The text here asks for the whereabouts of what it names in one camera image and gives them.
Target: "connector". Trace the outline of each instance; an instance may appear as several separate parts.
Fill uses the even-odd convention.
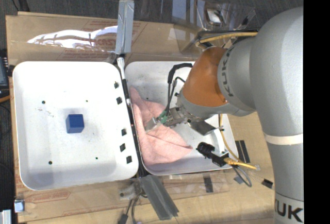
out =
[[[126,224],[127,220],[128,220],[128,211],[129,211],[129,208],[130,208],[130,205],[132,204],[132,200],[129,201],[129,204],[128,204],[128,207],[127,207],[127,210],[126,210],[126,214],[122,214],[121,217],[120,217],[120,220],[118,221],[118,224]]]
[[[221,156],[217,156],[213,153],[215,149],[216,148],[213,145],[204,142],[199,143],[196,148],[196,150],[204,155],[205,158],[210,158],[213,164],[216,164],[219,167],[226,165],[225,159],[229,158],[229,152],[223,152]]]
[[[120,74],[122,75],[122,79],[126,79],[126,77],[125,77],[125,61],[124,61],[124,58],[118,57],[117,58],[117,65],[119,67]]]
[[[158,121],[155,117],[152,117],[150,121],[144,127],[145,133],[148,133],[152,130],[158,128],[162,123]]]
[[[250,164],[246,164],[246,163],[242,163],[242,162],[237,162],[234,159],[229,158],[229,157],[225,158],[224,159],[224,162],[227,163],[227,164],[229,164],[229,165],[241,165],[241,166],[248,167],[250,169],[260,170],[260,166],[259,165],[254,166],[254,165],[250,165]]]

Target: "blue cube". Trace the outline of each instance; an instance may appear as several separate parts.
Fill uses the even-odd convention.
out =
[[[85,127],[82,114],[69,114],[65,122],[67,124],[67,133],[80,133]]]

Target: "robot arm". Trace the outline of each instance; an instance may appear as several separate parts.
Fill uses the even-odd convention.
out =
[[[256,37],[206,49],[167,125],[257,111],[275,176],[275,223],[304,222],[303,8],[270,19]]]

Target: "transparent plastic sheet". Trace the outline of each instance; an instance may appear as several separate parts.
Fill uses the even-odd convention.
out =
[[[262,186],[253,178],[252,188],[238,184],[234,180],[235,176],[233,170],[229,170],[159,177],[179,209],[178,216],[172,218],[172,221],[185,223],[188,220],[189,223],[204,223],[201,221],[208,219],[207,212],[210,211],[214,211],[216,216],[217,212],[221,212],[215,219],[230,219],[230,207],[234,207],[230,201],[232,198],[238,203],[238,207],[244,206],[249,199],[259,199],[257,205],[261,208],[254,209],[254,213],[261,217],[272,217],[271,201],[268,199],[265,201],[261,196],[261,194],[271,196],[272,190]],[[30,223],[30,221],[43,220],[42,223],[48,223],[48,221],[49,223],[62,223],[62,221],[65,223],[65,219],[71,218],[72,223],[76,223],[75,219],[79,220],[79,223],[90,223],[91,219],[94,219],[93,223],[104,223],[106,219],[109,223],[117,223],[121,214],[126,212],[130,200],[134,200],[139,192],[139,179],[42,192],[26,190],[16,196],[25,201],[25,210],[18,213],[19,222]],[[193,220],[194,218],[191,218],[193,214],[189,208],[196,206],[200,207],[199,216]],[[150,205],[150,201],[144,196],[139,196],[136,202],[135,215],[136,221],[140,220],[142,223],[149,223],[149,221],[162,223]]]
[[[168,39],[176,39],[182,56],[198,57],[197,37],[211,33],[259,27],[253,7],[212,0],[135,0],[135,20],[173,24]],[[219,39],[214,45],[228,47],[235,38]]]
[[[19,16],[9,16],[7,18],[8,56],[11,65],[15,66],[24,61],[113,61],[113,57],[109,57],[109,55],[113,54],[114,44],[111,43],[105,48],[100,45],[100,41],[100,44],[96,42],[96,45],[94,45],[89,40],[89,34],[92,35],[94,31],[102,33],[102,29],[105,27],[116,25],[118,2],[110,0],[60,1],[62,5],[78,5],[81,8],[81,14],[75,14],[75,16],[51,14],[54,13],[54,10],[45,6],[44,10],[38,11],[43,14],[19,13]],[[174,7],[173,0],[164,0],[154,6],[148,6],[150,2],[145,5],[140,0],[134,1],[136,5],[136,30],[134,32],[136,38],[133,38],[132,53],[126,56],[126,64],[134,61],[153,60],[190,61],[197,58],[200,49],[194,46],[194,49],[197,49],[196,53],[193,49],[187,49],[187,46],[192,45],[195,33],[203,28],[199,25],[197,27],[191,26],[188,19],[183,21],[173,20],[172,11],[167,13],[168,16],[165,16],[165,12],[160,12],[165,11],[165,7]],[[187,12],[187,7],[178,10],[181,15],[191,13],[191,8]],[[53,40],[50,40],[50,43],[45,42],[42,44],[28,43],[28,40],[33,40],[40,35],[50,35],[66,30],[87,32],[88,38],[83,36],[80,38],[83,40],[79,41],[88,39],[88,44],[81,46],[81,42],[74,42],[77,46],[73,48],[56,45],[55,40],[53,43]],[[181,39],[181,36],[185,33],[188,33],[187,38]],[[96,39],[111,39],[113,42],[116,38],[114,33],[108,32],[96,36]],[[76,58],[63,57],[63,50],[69,51],[68,54],[70,54],[75,49],[85,51],[82,53],[84,56]],[[13,137],[14,142],[16,142],[13,104],[11,110],[13,113]],[[233,119],[230,122],[234,121],[234,136],[238,135],[240,137],[248,134],[253,139],[251,143],[254,143],[254,145],[250,144],[252,146],[250,147],[251,160],[260,164],[261,167],[260,174],[248,171],[255,189],[248,188],[244,184],[238,184],[234,180],[235,172],[230,169],[197,174],[160,176],[166,190],[179,208],[179,216],[173,219],[174,223],[203,223],[214,220],[232,221],[238,220],[238,218],[249,218],[251,214],[260,218],[272,217],[273,191],[261,184],[264,178],[272,178],[272,169],[269,157],[264,159],[261,156],[261,153],[267,153],[267,147],[266,144],[262,145],[260,141],[263,135],[257,115],[248,117],[245,120],[242,118],[245,121],[242,125],[236,118]],[[254,129],[246,130],[247,125],[252,126]],[[25,211],[19,213],[19,222],[36,221],[36,224],[64,223],[65,221],[80,224],[117,223],[129,204],[128,197],[121,196],[121,191],[139,181],[139,179],[128,179],[119,182],[97,183],[49,191],[32,191],[24,186],[20,180],[17,146],[14,148],[16,149],[16,194],[18,199],[25,199]],[[209,180],[206,179],[211,179],[212,192],[210,192]],[[136,220],[141,220],[142,223],[161,223],[147,198],[139,198],[135,212]]]
[[[31,10],[35,1],[30,3]],[[196,38],[208,33],[242,30],[255,25],[251,7],[206,0],[133,0],[135,3],[131,52],[146,59],[153,55],[196,59],[202,49]],[[47,0],[69,7],[70,16],[56,14],[56,5],[45,5],[38,13],[19,12],[7,18],[7,46],[11,65],[21,62],[26,49],[30,60],[106,61],[116,55],[118,1]],[[70,7],[76,7],[71,17]],[[235,38],[213,41],[230,46]]]

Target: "hole in bin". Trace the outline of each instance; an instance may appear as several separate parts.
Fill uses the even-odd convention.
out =
[[[122,152],[123,150],[125,150],[126,149],[126,146],[125,146],[125,144],[122,144],[121,146],[119,146],[120,147],[120,152]]]
[[[122,100],[122,98],[121,97],[118,97],[118,98],[116,98],[116,101],[117,101],[117,104],[119,105],[120,103],[122,103],[123,102],[123,100]]]
[[[129,164],[132,161],[132,156],[126,157],[126,163]]]

